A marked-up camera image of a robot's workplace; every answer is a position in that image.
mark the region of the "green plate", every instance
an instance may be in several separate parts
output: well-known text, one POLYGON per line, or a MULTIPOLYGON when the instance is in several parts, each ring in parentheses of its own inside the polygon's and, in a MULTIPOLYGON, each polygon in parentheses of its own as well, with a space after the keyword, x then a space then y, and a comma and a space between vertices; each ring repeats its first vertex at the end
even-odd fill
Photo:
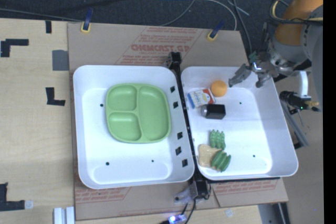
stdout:
POLYGON ((168 101, 156 86, 117 84, 108 90, 105 107, 109 131, 122 142, 158 142, 171 131, 168 101))

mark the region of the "white object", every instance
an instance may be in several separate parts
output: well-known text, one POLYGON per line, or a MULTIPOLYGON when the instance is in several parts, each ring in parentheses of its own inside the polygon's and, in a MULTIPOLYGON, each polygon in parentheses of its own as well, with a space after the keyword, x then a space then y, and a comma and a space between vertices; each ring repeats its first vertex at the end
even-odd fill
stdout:
POLYGON ((74 207, 54 208, 52 213, 52 224, 75 224, 75 210, 74 207))
POLYGON ((195 166, 171 70, 155 66, 82 66, 74 73, 73 88, 78 170, 86 186, 101 189, 151 185, 184 182, 192 177, 195 166), (111 136, 105 106, 100 104, 105 104, 108 89, 121 83, 147 83, 165 93, 171 133, 164 140, 134 144, 111 136))
POLYGON ((287 127, 273 80, 256 88, 255 73, 227 89, 216 104, 224 104, 222 120, 206 119, 200 109, 192 109, 186 96, 189 92, 208 88, 213 81, 228 79, 238 67, 188 67, 182 72, 195 155, 198 147, 209 144, 211 130, 225 134, 225 151, 231 162, 224 172, 201 167, 199 171, 211 180, 271 178, 293 175, 298 168, 297 156, 287 127))

